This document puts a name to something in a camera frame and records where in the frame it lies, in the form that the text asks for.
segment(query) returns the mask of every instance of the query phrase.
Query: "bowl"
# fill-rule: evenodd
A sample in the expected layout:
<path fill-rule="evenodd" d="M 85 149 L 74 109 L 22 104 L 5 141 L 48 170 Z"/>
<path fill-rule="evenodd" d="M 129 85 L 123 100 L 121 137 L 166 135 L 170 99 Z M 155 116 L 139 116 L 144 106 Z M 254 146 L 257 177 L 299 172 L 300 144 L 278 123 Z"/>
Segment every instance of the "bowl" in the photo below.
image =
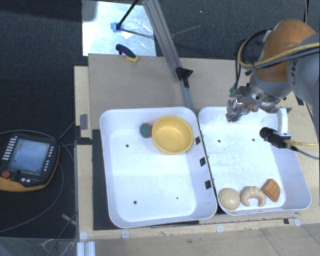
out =
<path fill-rule="evenodd" d="M 193 144 L 190 125 L 177 116 L 159 118 L 152 127 L 152 139 L 163 153 L 177 155 L 186 152 Z"/>

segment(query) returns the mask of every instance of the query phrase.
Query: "red button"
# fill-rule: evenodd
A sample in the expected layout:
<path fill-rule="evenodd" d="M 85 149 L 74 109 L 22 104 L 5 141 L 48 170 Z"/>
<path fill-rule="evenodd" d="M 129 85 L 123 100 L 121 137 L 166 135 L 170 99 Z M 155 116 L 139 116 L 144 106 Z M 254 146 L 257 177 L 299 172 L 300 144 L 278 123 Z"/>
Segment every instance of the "red button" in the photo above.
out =
<path fill-rule="evenodd" d="M 1 173 L 1 177 L 4 178 L 4 179 L 9 179 L 10 178 L 10 172 L 7 171 L 7 170 L 4 170 L 2 173 Z"/>

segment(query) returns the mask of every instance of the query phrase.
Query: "table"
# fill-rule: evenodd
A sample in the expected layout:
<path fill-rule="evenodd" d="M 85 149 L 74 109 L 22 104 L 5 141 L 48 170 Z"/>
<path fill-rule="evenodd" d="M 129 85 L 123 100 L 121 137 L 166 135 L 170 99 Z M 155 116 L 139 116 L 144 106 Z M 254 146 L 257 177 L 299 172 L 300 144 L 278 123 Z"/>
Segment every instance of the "table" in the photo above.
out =
<path fill-rule="evenodd" d="M 174 80 L 163 57 L 140 57 L 137 63 L 129 62 L 121 55 L 90 54 L 88 59 L 88 67 L 76 66 L 74 68 L 76 125 L 81 125 L 81 117 L 85 116 L 87 118 L 87 125 L 80 130 L 81 137 L 92 137 L 92 129 L 99 129 L 99 118 L 108 109 L 176 107 L 184 105 L 180 83 Z M 233 60 L 182 58 L 181 63 L 183 67 L 194 70 L 194 73 L 189 78 L 189 84 L 196 114 L 204 107 L 227 105 L 229 89 L 235 81 L 235 63 Z M 239 84 L 244 85 L 248 81 L 249 78 L 242 75 Z M 299 106 L 292 93 L 287 97 L 286 101 L 281 103 L 281 106 L 293 107 L 288 114 L 288 128 L 293 140 L 307 142 L 317 140 L 307 108 Z M 319 155 L 318 147 L 301 147 L 301 149 L 310 154 Z M 123 229 L 93 230 L 92 147 L 78 144 L 76 146 L 76 156 L 78 232 L 80 240 L 111 239 L 118 241 L 116 244 L 120 246 L 122 244 L 120 239 L 123 237 Z M 174 237 L 177 243 L 186 239 L 192 240 L 193 237 L 205 240 L 204 234 L 215 236 L 221 228 L 224 232 L 232 231 L 228 232 L 229 238 L 232 236 L 239 237 L 239 232 L 244 230 L 252 230 L 248 235 L 252 239 L 256 238 L 258 240 L 261 232 L 264 231 L 267 234 L 264 233 L 261 239 L 266 239 L 269 236 L 271 240 L 275 239 L 276 241 L 277 239 L 270 233 L 270 230 L 279 229 L 276 231 L 277 234 L 281 233 L 280 229 L 282 232 L 290 233 L 287 229 L 288 227 L 296 228 L 294 227 L 294 219 L 299 220 L 302 225 L 310 225 L 310 229 L 312 229 L 314 225 L 311 224 L 320 223 L 319 161 L 301 154 L 298 155 L 298 160 L 312 197 L 312 202 L 308 209 L 299 210 L 298 212 L 269 212 L 242 216 L 219 214 L 210 219 L 200 220 L 198 225 L 133 228 L 128 230 L 129 237 L 136 239 L 134 244 L 137 244 L 133 245 L 133 247 L 141 244 L 145 239 L 154 242 L 155 247 L 157 247 L 159 246 L 156 242 L 157 238 L 167 236 Z M 289 224 L 284 224 L 284 219 L 288 219 Z M 254 240 L 249 238 L 247 240 L 248 243 L 252 244 L 252 248 L 254 248 Z"/>

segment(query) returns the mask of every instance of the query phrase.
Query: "transparent sheet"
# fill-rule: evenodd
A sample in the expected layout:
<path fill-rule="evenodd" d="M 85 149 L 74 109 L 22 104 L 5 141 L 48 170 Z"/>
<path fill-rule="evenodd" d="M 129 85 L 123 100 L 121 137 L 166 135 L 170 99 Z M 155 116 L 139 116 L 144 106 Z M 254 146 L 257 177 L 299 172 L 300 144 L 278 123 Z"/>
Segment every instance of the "transparent sheet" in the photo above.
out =
<path fill-rule="evenodd" d="M 138 56 L 156 56 L 154 32 L 142 5 L 136 5 L 123 22 L 130 4 L 82 0 L 83 55 L 114 54 L 116 45 L 128 47 Z"/>
<path fill-rule="evenodd" d="M 75 256 L 75 239 L 0 237 L 0 256 Z"/>

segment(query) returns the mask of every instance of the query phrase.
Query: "waffle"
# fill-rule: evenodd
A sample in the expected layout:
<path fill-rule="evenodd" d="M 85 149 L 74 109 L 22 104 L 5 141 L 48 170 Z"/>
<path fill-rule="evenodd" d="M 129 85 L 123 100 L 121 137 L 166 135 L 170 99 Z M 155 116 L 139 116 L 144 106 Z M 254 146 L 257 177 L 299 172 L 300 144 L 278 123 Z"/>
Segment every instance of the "waffle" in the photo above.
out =
<path fill-rule="evenodd" d="M 262 192 L 265 193 L 272 201 L 276 202 L 280 196 L 280 187 L 274 179 L 270 178 L 261 188 Z"/>

